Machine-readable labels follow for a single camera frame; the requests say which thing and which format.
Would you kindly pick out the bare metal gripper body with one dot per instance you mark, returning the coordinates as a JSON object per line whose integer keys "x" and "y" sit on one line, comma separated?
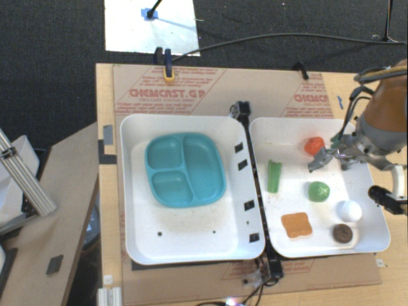
{"x": 361, "y": 151}

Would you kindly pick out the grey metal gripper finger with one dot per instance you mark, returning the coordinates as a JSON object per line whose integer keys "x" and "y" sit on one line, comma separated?
{"x": 349, "y": 164}
{"x": 319, "y": 159}

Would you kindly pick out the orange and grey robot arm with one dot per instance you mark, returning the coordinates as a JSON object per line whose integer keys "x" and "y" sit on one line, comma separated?
{"x": 387, "y": 107}

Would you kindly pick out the orange-red toy tomato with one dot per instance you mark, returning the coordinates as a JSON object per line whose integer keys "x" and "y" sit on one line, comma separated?
{"x": 313, "y": 144}

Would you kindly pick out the green round toy fruit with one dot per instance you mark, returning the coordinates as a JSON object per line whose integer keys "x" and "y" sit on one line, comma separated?
{"x": 318, "y": 191}

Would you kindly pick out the white toy egg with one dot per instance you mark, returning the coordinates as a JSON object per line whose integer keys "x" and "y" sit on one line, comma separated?
{"x": 349, "y": 211}

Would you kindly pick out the green toy celery stick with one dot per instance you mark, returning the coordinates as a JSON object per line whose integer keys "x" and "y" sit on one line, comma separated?
{"x": 274, "y": 177}

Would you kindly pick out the white plastic tray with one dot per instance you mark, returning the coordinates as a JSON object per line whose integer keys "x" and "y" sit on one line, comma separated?
{"x": 191, "y": 231}
{"x": 293, "y": 202}

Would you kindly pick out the thin black and white rod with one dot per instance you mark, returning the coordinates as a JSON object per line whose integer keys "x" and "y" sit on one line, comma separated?
{"x": 259, "y": 190}

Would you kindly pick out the orange toy bread slice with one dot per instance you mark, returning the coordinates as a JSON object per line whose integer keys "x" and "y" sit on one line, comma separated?
{"x": 296, "y": 225}

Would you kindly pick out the blue divided plate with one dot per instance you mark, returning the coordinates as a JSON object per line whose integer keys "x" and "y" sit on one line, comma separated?
{"x": 186, "y": 171}

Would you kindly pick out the brown cardboard board, red print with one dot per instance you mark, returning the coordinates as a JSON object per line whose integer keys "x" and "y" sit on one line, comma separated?
{"x": 204, "y": 91}

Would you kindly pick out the black cylinder on white bracket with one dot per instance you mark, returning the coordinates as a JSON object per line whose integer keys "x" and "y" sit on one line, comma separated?
{"x": 384, "y": 198}

